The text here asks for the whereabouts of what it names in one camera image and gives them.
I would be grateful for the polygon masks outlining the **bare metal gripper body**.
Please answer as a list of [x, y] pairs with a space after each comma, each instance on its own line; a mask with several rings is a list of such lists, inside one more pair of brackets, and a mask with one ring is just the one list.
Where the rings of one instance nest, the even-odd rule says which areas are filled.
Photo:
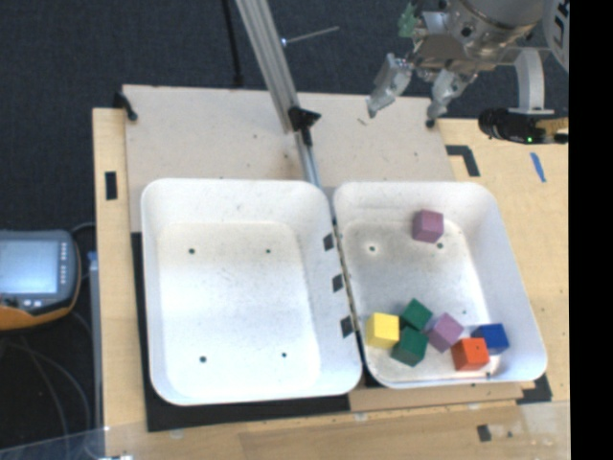
[[431, 72], [489, 71], [513, 63], [518, 40], [533, 28], [533, 23], [498, 21], [453, 1], [443, 11], [421, 13], [412, 34], [411, 62]]

